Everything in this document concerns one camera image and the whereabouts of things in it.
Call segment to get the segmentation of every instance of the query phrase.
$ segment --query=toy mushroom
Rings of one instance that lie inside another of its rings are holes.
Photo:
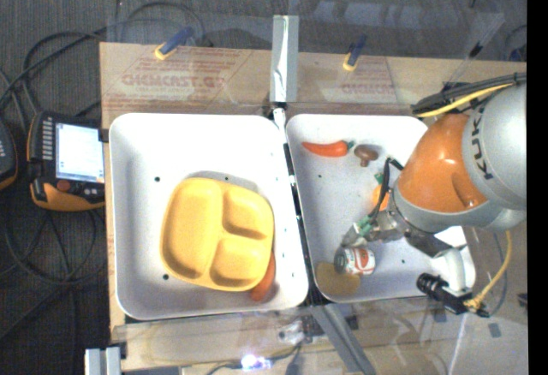
[[[367,166],[369,161],[377,160],[378,153],[369,146],[360,145],[354,149],[354,154],[360,158],[360,166]]]

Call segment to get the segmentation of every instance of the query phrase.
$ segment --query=blue clamp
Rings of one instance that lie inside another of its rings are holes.
[[[360,56],[361,50],[366,45],[366,35],[362,33],[357,43],[353,43],[348,48],[348,53],[344,57],[344,63],[342,67],[348,71],[353,71],[358,65],[358,57]]]
[[[173,54],[178,45],[183,45],[186,41],[192,37],[194,31],[191,27],[185,27],[179,33],[174,35],[167,42],[162,43],[158,48],[154,50],[154,55],[160,60],[165,60],[171,54]]]

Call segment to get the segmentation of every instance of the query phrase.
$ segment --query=yellow bowl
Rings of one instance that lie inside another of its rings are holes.
[[[192,177],[170,196],[160,256],[174,277],[225,291],[246,291],[263,278],[271,255],[274,216],[259,194]]]

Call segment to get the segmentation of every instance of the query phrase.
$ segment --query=soda can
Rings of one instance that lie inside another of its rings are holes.
[[[375,270],[375,253],[363,247],[339,247],[334,265],[340,274],[371,275]]]

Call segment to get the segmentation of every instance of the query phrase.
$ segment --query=orange and black device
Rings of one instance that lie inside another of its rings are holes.
[[[17,177],[17,151],[8,127],[0,118],[0,189],[14,182]]]
[[[98,122],[50,111],[38,113],[27,141],[31,195],[51,211],[89,211],[104,205],[103,143]]]

